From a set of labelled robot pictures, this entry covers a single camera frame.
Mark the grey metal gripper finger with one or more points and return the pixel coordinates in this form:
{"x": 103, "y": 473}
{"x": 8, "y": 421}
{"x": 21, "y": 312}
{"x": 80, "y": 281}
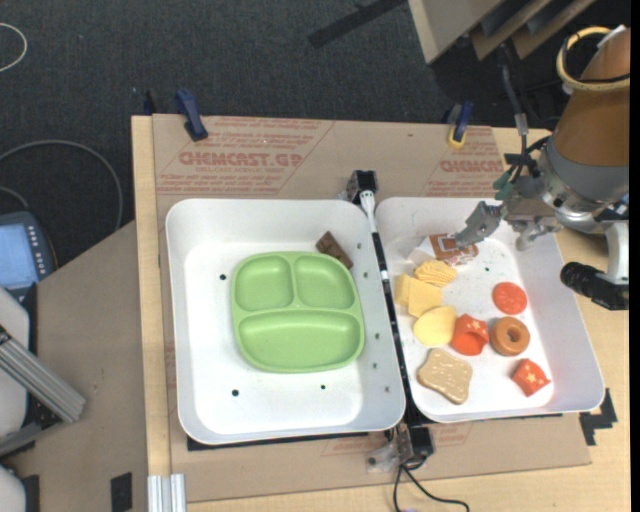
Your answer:
{"x": 482, "y": 220}
{"x": 530, "y": 232}

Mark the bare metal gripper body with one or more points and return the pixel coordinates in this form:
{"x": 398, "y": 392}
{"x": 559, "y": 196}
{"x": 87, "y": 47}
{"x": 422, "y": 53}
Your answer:
{"x": 530, "y": 202}

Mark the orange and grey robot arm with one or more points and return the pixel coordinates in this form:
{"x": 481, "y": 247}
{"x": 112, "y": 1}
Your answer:
{"x": 595, "y": 130}

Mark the white and orange packet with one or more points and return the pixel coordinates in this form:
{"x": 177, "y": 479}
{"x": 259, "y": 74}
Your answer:
{"x": 442, "y": 247}

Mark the red tomato slice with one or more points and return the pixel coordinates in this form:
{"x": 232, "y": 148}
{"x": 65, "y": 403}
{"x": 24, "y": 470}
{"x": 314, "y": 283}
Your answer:
{"x": 510, "y": 298}

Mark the yellow ridged chip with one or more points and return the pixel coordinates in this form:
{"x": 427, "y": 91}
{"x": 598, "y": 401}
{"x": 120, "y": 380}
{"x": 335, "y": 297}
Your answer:
{"x": 436, "y": 272}

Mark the white plastic tray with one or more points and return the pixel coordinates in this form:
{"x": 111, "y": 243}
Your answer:
{"x": 550, "y": 320}
{"x": 210, "y": 320}

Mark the yellow cheese slice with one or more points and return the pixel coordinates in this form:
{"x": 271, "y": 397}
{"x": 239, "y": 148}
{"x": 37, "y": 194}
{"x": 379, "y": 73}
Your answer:
{"x": 422, "y": 297}

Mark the brown doughnut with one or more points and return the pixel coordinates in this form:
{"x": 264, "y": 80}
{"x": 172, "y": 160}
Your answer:
{"x": 497, "y": 336}

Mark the thin black and white rod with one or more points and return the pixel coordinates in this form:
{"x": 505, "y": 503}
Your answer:
{"x": 385, "y": 272}

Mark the yellow oval potato slice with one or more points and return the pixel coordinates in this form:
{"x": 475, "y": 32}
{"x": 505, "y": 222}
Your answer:
{"x": 434, "y": 327}

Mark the brown chocolate bar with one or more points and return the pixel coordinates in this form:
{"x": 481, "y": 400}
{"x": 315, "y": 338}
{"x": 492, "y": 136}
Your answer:
{"x": 334, "y": 248}

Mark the brown toast slice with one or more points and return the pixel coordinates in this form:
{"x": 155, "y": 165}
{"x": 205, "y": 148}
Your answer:
{"x": 445, "y": 375}

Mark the green divided plate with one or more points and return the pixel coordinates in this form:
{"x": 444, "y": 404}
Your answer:
{"x": 300, "y": 335}

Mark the brown cardboard board red print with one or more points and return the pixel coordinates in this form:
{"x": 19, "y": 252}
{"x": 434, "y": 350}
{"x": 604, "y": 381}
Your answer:
{"x": 250, "y": 160}

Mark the black cylinder on white bracket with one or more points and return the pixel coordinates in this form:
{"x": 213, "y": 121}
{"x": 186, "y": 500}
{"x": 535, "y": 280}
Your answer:
{"x": 592, "y": 282}

